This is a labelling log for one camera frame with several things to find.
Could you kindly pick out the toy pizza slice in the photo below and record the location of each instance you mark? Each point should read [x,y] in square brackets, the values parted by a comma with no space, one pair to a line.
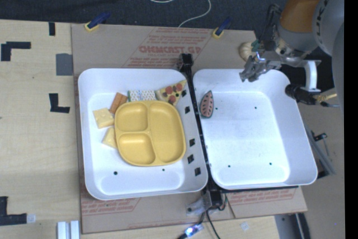
[170,93]

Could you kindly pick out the toy watermelon slice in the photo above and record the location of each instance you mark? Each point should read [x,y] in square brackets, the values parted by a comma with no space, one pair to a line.
[207,105]

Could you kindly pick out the white dotted cracker packet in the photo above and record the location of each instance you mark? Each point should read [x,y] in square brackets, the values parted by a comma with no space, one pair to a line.
[141,95]

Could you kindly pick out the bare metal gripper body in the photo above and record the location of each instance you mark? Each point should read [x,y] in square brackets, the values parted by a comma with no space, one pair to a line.
[275,60]

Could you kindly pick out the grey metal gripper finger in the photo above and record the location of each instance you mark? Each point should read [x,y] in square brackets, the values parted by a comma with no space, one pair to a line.
[245,73]
[256,73]

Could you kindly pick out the brown cardboard board red print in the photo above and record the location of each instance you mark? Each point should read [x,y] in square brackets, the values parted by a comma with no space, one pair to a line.
[112,47]

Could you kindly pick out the yellow divided plate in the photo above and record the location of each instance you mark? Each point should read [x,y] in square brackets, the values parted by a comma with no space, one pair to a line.
[156,131]

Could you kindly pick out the orange wafer biscuit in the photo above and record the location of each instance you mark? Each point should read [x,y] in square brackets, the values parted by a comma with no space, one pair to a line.
[117,102]

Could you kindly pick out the white plastic tray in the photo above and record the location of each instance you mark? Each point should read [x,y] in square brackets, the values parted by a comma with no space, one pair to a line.
[251,134]
[140,179]

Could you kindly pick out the black cylinder on white bracket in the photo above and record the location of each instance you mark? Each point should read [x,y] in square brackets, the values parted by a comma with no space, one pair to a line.
[311,75]

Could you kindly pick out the cream toy bread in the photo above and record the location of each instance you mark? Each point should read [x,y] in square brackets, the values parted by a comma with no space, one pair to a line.
[246,50]

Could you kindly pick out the yellow cheese wedge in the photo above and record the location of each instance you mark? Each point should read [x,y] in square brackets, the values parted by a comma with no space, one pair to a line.
[110,138]

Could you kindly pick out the yellow cheese block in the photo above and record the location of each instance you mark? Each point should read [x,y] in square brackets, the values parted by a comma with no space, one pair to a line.
[103,117]

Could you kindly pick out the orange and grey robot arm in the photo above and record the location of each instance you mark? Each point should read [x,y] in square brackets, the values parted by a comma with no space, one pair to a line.
[303,11]

